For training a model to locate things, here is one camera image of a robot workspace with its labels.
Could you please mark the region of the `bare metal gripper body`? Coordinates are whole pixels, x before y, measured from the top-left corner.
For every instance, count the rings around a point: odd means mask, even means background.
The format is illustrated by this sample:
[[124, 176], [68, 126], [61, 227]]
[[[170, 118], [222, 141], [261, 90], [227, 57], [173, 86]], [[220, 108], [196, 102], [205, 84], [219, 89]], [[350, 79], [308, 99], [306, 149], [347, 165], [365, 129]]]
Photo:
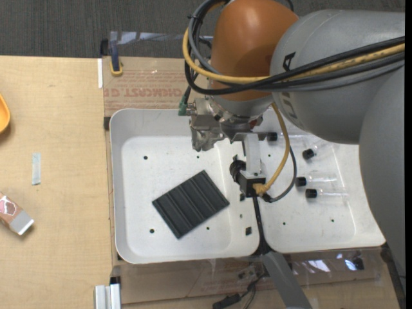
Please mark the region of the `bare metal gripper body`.
[[216, 130], [230, 141], [242, 141], [252, 133], [251, 123], [264, 113], [264, 99], [235, 101], [224, 97], [194, 100], [190, 129]]

